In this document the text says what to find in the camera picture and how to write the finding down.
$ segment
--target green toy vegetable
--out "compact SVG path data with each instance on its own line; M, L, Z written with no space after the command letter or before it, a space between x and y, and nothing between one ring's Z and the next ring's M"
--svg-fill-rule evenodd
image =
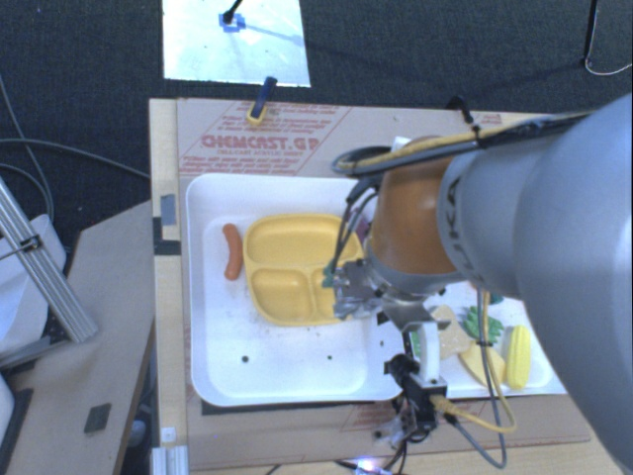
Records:
M479 339L479 321L477 319L477 307L471 306L468 310L466 320L462 323L464 331L473 339ZM503 333L503 324L497 319L488 316L488 341L496 343L498 337Z

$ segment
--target white tray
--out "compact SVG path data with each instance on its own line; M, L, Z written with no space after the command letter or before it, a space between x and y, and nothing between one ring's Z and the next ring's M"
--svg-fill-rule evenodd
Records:
M388 400L400 393L384 363L403 351L391 324L376 316L319 327L279 327L252 305L242 270L224 277L222 232L283 213L341 216L354 181L207 174L186 195L194 387L218 406Z

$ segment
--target yellow plastic plate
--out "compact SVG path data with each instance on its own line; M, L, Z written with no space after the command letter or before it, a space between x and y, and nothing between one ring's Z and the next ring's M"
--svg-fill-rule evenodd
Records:
M340 218L324 214L276 215L259 219L244 235L244 269L255 308L280 326L339 322L334 293L323 288L323 268L334 255ZM363 256L356 234L339 265Z

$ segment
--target yellow wire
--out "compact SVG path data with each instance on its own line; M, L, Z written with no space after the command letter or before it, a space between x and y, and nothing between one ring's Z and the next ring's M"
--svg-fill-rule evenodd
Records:
M491 301L490 292L484 292L484 303L483 303L483 323L482 329L484 330L484 342L488 343L488 306ZM430 397L430 401L433 404L433 407L437 412L441 412L443 414L449 414L456 417L462 417L467 419L468 421L475 423L482 428L489 429L495 432L514 432L516 431L518 424L516 423L516 418L514 417L514 413L510 408L507 399L503 395L503 390L498 381L497 373L495 372L495 367L492 365L491 357L490 357L491 348L486 345L486 360L488 362L488 367L491 373L491 379L493 380L493 385L495 390L497 391L498 399L507 414L507 418L510 422L510 425L507 427L497 426L496 424L489 423L488 421L484 421L477 416L469 414L468 412L458 408L453 402L451 402L448 398L441 395L433 395Z
M586 116L590 114L589 111L582 111L577 113L563 113L560 115L553 115L547 117L548 121L556 121L556 120L565 120L569 118L577 118L581 116ZM391 151L388 153L379 154L377 156L372 156L369 158L363 158L358 161L339 161L336 163L336 166L340 169L354 169L355 167L366 167L369 165L377 165L380 163L384 163L386 161L394 160L397 158L402 158L404 156L409 156L414 153L418 153L420 151L426 151L428 149L435 149L437 147L443 147L449 144L457 144L457 143L467 143L474 141L476 138L480 140L484 140L485 138L489 138L490 136L494 136L496 134L505 132L507 130L520 127L521 125L525 125L529 122L534 121L534 118L528 118L518 123L512 123L509 125L503 125L499 127L494 127L491 129L480 129L479 135L475 132L467 132L464 134L454 134L452 136L442 136L439 138L429 138L422 141L414 141L396 151Z

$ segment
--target cable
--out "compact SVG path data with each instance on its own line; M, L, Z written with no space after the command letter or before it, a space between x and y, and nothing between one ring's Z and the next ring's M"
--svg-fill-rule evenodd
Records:
M273 473L275 473L279 468L281 468L281 464L276 464L275 466L273 466L270 470L268 470L266 472L266 475L272 475Z
M403 457L400 461L400 467L398 468L398 475L403 475L405 469L405 463L407 462L407 442L403 442Z
M371 188L372 186L376 187L374 180L375 178L364 178L363 180L359 181L354 186L354 188L352 188L352 191L347 196L347 205L345 206L345 212L343 213L343 216L341 217L340 225L338 226L338 234L336 236L336 244L334 246L334 257L332 258L328 266L329 274L331 276L334 275L334 272L336 271L336 267L338 267L338 260L340 259L340 255L345 249L345 246L347 245L347 243L349 242L349 239L351 238L351 235L354 232L354 226L360 219L360 216L362 215L363 210L365 209L369 201L371 201L374 197L378 195L376 192L374 192L368 195L367 197L365 197L365 199L363 199L363 202L358 208L358 212L354 215L354 218L350 221L350 223L347 224L348 229L344 236L343 232L345 230L345 224L347 223L347 220L351 216L351 212L352 212L352 208L354 207L354 204L356 203L356 201L358 201L358 199L360 199L360 197L369 188Z
M618 68L617 70L612 70L610 72L600 72L598 70L593 70L591 68L591 59L589 57L591 56L591 50L593 49L593 37L595 36L595 24L597 23L597 14L598 12L596 9L593 15L593 25L591 27L591 39L589 40L589 47L588 47L587 55L585 56L585 70L589 74L599 75L599 76L609 76L609 75L619 74L620 72L624 72L626 69L631 68L631 66L633 66L633 63L629 63L627 65L624 65L621 68Z
M150 179L150 175L147 174L146 172L142 172L138 169L134 169L133 167L129 167L128 165L125 165L124 163L120 163L120 162L116 162L115 160L111 160L110 158L106 158L105 156L101 156L95 153L91 153L90 151L85 151L83 149L79 149L78 147L73 147L73 146L68 146L65 144L59 144L57 142L49 142L49 141L42 141L42 140L38 140L38 139L0 139L0 144L17 144L17 143L22 143L22 144L32 144L32 145L39 145L42 147L50 147L52 149L56 149L59 151L64 151L67 153L71 153L71 154L76 154L78 156L83 156L84 158L90 158L91 160L95 160L97 162L100 163L104 163L106 165L109 165L111 167L116 167L118 169L122 169L125 172L132 174L134 176L138 176L141 177L143 179Z
M14 167L13 165L9 165L8 163L0 163L0 169L9 170L11 172L15 172L27 178L42 194L44 197L44 202L46 204L46 214L50 218L50 213L52 212L52 206L50 204L50 198L46 194L46 190L43 187L42 183L40 183L33 175L28 173L26 170L22 170L18 167Z
M446 421L452 425L457 431L459 431L460 433L462 433L464 435L464 437L470 442L471 445L473 445L473 447L482 455L482 457L484 457L484 459L486 459L489 463L491 463L492 466L494 466L495 468L498 468L499 470L502 470L505 467L507 458L505 455L505 448L503 447L502 452L502 461L498 462L495 459L493 459L487 452L486 450L473 438L473 436L467 432L464 427L460 424L460 422L457 420L457 418L451 416L451 415L447 415L444 416Z
M632 63L629 63L628 65L625 65L622 68L618 68L617 70L613 70L611 72L600 72L597 70L593 70L591 68L591 60L589 57L591 56L591 50L593 49L593 38L595 37L595 27L597 24L597 15L598 15L597 2L598 0L591 0L591 6L589 9L588 36L585 41L585 70L589 74L599 75L599 76L609 76L609 75L619 74L620 72L623 72L627 68L631 68Z
M52 199L52 193L50 192L50 185L48 184L46 175L44 174L44 171L42 170L40 163L36 159L35 154L31 150L31 147L28 146L28 144L26 143L27 138L24 135L24 132L22 132L22 127L20 127L18 118L16 117L16 114L13 111L13 105L11 104L11 99L9 98L9 93L7 92L7 87L4 84L4 79L2 78L1 73L0 73L0 91L2 91L2 98L4 99L4 103L7 106L7 110L9 111L9 116L11 117L13 126L16 128L16 131L18 132L18 136L20 136L20 141L22 141L25 144L27 153L29 154L29 157L31 158L31 162L35 166L38 172L38 175L40 176L40 179L42 180L42 184L43 184L42 186L44 187L45 196L46 196L46 209L47 209L48 217L50 218L51 222L54 222L54 218L55 218L54 201Z
M362 149L355 149L340 155L333 162L332 170L348 176L363 176L480 148L543 138L567 129L589 114L564 113L492 129L476 128L463 134L413 141L396 151L373 154L368 158L356 159L362 155Z
M342 461L340 459L334 461L334 464L337 464L338 466L340 466L342 468L347 468L348 470L356 470L356 469L358 469L358 464L350 463L349 461Z
M492 379L492 384L494 385L495 390L497 391L498 399L501 402L501 405L503 406L505 413L507 414L510 425L507 427L502 427L500 425L494 425L494 424L489 423L488 421L484 421L483 419L480 419L479 417L469 414L468 412L458 408L446 397L439 394L433 395L429 399L431 403L433 404L433 407L435 407L435 410L443 414L449 414L451 416L462 417L472 423L475 423L478 426L481 426L482 428L489 429L494 432L501 432L501 433L514 432L517 428L516 419L514 417L514 413L512 412L512 409L510 408L509 403L507 402L507 399L503 395L503 390L501 389L501 386L499 384L497 373L495 372L495 367L491 364L491 359L490 359L491 347L488 341L488 305L489 303L490 303L490 293L478 292L478 309L480 307L482 309L479 344L482 347L482 360L484 364L484 370L486 373L487 382L490 377ZM493 409L496 410L497 403L494 400L495 394L493 393L492 386L489 386L489 391L491 393Z
M494 425L491 425L490 423L487 423L485 421L482 421L481 419L479 419L476 416L472 416L471 414L468 414L460 409L458 409L457 407L454 407L454 405L452 407L448 407L446 406L445 403L440 403L439 407L443 408L445 410L450 409L450 412L444 412L444 417L446 419L446 421L452 425L454 428L456 428L460 433L462 433L464 435L464 437L477 449L477 451L482 454L482 456L489 462L491 463L492 466L494 466L495 468L498 469L503 469L507 463L507 452L505 449L505 438L503 437L503 433L504 432L510 432L511 430L515 430L516 429L516 420L514 418L514 414L512 413L512 410L509 407L509 404L507 403L505 396L503 395L503 392L501 390L500 384L498 382L498 378L497 378L497 373L495 372L495 367L491 364L490 362L490 348L491 348L491 344L489 343L488 340L488 307L490 305L490 293L488 291L483 291L481 288L478 289L477 291L477 308L478 308L478 321L479 321L479 345L482 349L482 362L484 364L484 373L486 374L486 383L488 386L488 390L489 390L489 394L491 397L491 403L493 405L493 411L495 414L495 422L497 424L497 426L495 427ZM501 401L501 404L503 405L503 408L505 409L505 412L508 415L508 418L510 420L510 427L507 428L503 428L500 427L501 424L501 420L499 417L499 413L498 413L498 408L497 408L497 401L495 400L495 393L493 392L493 384L495 385L495 389L497 390L497 394L499 397L499 400ZM435 405L435 401L440 401L440 400L433 400L431 399L431 402ZM498 435L498 439L499 439L499 445L501 448L501 462L494 460L483 448L482 446L477 443L477 441L463 428L463 426L459 423L458 419L456 416L461 416L461 417L465 417L468 420L483 426L484 428L487 429L491 429L491 430L495 430L499 433Z
M391 470L392 469L392 467L403 456L403 454L405 452L405 445L406 445L406 442L403 440L401 442L400 446L398 447L398 450L396 450L396 453L394 454L394 457L392 457L387 463L385 463L385 466L383 466L383 469L385 469L385 470Z

